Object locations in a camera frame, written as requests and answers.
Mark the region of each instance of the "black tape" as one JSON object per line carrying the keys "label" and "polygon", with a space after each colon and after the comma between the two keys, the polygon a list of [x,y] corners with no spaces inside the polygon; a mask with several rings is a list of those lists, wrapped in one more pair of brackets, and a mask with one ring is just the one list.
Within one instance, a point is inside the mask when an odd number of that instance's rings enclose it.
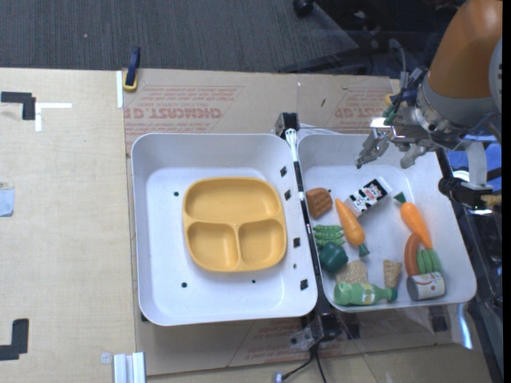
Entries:
{"label": "black tape", "polygon": [[0,101],[13,104],[23,104],[23,120],[35,120],[35,98],[31,93],[2,92]]}
{"label": "black tape", "polygon": [[29,320],[16,319],[10,345],[0,345],[0,361],[15,361],[29,349]]}

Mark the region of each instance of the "white strip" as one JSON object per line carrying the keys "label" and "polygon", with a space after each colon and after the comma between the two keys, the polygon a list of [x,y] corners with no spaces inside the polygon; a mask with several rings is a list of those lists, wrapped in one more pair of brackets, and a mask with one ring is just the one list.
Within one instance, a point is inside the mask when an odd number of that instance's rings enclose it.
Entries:
{"label": "white strip", "polygon": [[70,102],[36,102],[35,103],[35,132],[42,132],[42,110],[43,109],[70,109],[73,104]]}
{"label": "white strip", "polygon": [[122,108],[123,97],[122,97],[122,71],[116,71],[117,77],[117,107]]}

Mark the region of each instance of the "can label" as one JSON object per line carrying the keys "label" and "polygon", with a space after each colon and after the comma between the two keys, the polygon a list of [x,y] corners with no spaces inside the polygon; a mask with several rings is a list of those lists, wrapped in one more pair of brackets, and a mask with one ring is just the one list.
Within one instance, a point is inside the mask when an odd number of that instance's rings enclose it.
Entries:
{"label": "can label", "polygon": [[437,271],[408,277],[406,287],[413,301],[437,298],[446,294],[446,282]]}

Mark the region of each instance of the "toy bottle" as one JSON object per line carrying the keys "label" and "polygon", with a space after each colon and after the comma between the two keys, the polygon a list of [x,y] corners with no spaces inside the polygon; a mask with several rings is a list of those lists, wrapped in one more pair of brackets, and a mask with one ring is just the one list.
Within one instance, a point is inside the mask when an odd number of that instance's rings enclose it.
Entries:
{"label": "toy bottle", "polygon": [[334,289],[334,301],[339,305],[373,305],[380,299],[393,302],[398,298],[395,288],[380,288],[368,282],[339,282]]}

